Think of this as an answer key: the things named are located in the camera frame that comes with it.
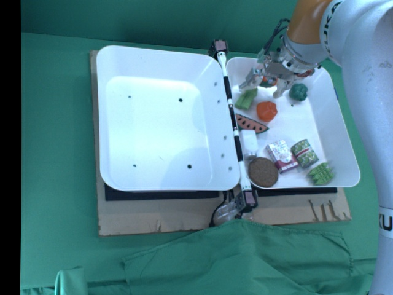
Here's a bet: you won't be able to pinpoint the green broccoli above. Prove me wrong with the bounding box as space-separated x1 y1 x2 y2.
288 83 309 102

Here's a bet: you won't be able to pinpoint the green and orange toy vegetable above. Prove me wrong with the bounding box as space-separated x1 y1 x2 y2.
259 75 279 89

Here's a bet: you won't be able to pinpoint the green pea pods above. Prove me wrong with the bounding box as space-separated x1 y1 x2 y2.
307 162 334 186

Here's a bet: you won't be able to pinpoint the red and white carton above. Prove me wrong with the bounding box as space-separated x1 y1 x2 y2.
265 139 300 175

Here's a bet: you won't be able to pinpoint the red watermelon slice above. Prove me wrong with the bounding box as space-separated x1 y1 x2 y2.
235 113 270 135

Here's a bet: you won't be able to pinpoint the orange bell pepper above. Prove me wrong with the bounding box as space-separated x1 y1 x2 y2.
256 101 279 123

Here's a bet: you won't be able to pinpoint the light green toy vegetable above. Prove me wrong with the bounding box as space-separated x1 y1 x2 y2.
234 87 259 111

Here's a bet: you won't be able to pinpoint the green cloth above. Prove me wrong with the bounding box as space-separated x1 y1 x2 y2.
55 219 380 295

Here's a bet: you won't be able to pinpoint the brown round biscuit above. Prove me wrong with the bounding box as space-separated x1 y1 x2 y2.
247 157 279 188

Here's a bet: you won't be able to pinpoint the green and white can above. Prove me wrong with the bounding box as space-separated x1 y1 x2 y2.
290 138 321 169

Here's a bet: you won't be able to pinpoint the thin black and white rod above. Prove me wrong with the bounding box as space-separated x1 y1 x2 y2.
216 51 254 194

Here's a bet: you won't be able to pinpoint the white plastic tray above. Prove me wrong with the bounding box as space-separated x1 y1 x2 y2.
96 44 241 192
225 56 361 190

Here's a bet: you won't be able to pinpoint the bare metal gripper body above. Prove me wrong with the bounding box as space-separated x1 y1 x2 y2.
263 49 319 82

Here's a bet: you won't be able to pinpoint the black block with wires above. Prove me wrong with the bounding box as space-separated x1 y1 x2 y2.
235 189 259 212
208 39 230 58

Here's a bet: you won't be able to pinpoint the brown cardboard board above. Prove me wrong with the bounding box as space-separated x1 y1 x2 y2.
90 50 352 237

